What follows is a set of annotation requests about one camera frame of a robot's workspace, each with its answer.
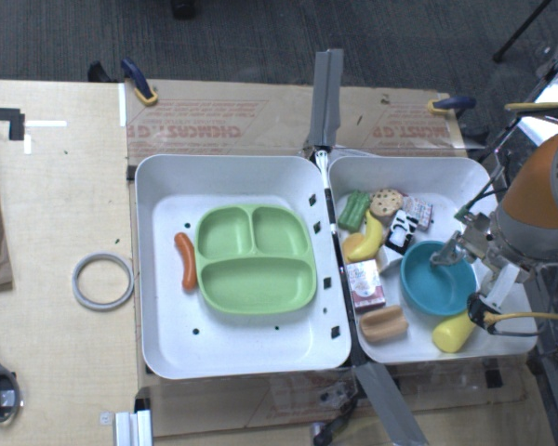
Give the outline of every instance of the gray carpet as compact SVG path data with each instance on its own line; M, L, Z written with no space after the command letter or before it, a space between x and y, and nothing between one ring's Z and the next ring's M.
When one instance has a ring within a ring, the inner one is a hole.
M179 21L169 0L0 0L0 79L86 81L94 60L122 79L129 57L150 78L311 85L315 52L342 47L343 85L472 96L461 122L491 139L558 45L552 0L492 60L542 1L197 0Z

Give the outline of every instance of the toy sausage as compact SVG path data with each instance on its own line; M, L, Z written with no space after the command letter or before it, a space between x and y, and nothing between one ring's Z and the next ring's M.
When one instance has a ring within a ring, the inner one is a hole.
M194 289L196 286L196 261L194 259L194 246L188 235L184 232L174 236L174 242L179 249L184 263L184 276L182 277L182 287L187 290Z

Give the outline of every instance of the yellow toy banana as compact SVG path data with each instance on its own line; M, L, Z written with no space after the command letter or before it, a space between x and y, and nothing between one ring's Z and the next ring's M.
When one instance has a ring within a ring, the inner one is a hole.
M379 251L382 243L382 223L375 219L370 210L365 210L365 236L357 247L350 253L352 263L372 259Z

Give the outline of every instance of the green divided plate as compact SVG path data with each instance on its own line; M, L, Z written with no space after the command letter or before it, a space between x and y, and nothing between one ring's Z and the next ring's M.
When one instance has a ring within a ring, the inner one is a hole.
M279 205L232 204L196 227L196 272L206 302L231 314L276 314L304 307L316 266L303 221Z

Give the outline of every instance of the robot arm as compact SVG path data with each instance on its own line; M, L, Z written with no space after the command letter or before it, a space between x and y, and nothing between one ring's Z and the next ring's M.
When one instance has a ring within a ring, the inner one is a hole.
M494 212L472 214L471 206L498 175L457 214L464 231L456 231L431 258L433 265L479 258L490 268L480 292L468 299L470 319L490 334L512 286L527 281L542 264L558 261L558 134L529 157Z

